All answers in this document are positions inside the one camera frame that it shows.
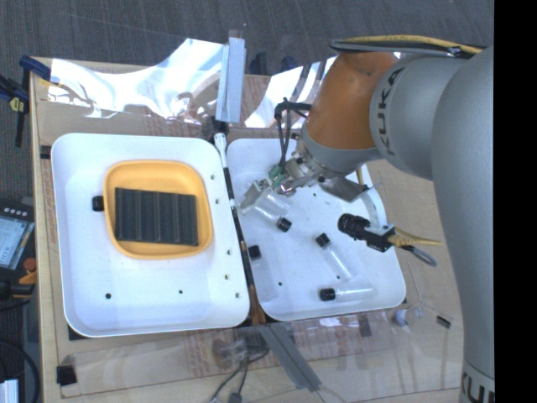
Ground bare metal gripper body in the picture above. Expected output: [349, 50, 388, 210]
[268, 146, 337, 196]

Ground clear bottle with black cap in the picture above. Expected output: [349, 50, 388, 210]
[319, 285, 375, 304]
[241, 191, 294, 233]
[315, 232, 356, 281]
[247, 244, 280, 301]

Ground thin black and white rod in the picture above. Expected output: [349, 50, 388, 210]
[213, 132, 267, 326]

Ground white plastic tray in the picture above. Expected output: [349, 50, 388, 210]
[50, 132, 252, 338]
[225, 137, 408, 323]

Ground yellow rounded dish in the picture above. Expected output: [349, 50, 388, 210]
[102, 160, 214, 261]

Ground black ribbed rack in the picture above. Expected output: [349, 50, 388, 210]
[113, 187, 200, 248]

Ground brown cardboard board red print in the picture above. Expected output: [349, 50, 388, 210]
[34, 71, 463, 399]

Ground black cylinder on white bracket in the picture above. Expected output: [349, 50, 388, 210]
[337, 185, 396, 254]

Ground black block with thin wires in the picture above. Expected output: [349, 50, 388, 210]
[244, 327, 270, 353]

